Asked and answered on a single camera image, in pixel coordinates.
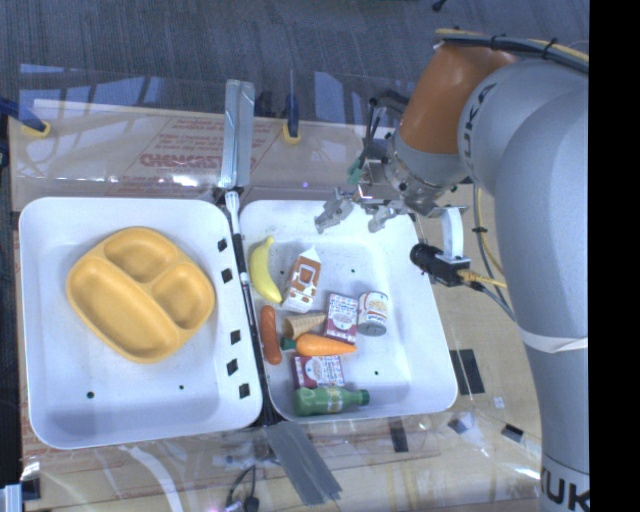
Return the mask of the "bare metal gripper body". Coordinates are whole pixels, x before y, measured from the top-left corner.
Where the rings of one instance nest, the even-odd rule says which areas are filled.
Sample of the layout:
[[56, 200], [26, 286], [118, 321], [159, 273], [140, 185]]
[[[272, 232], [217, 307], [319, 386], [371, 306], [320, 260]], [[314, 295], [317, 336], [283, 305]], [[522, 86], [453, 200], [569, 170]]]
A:
[[449, 155], [355, 161], [355, 202], [371, 213], [428, 215], [450, 187]]

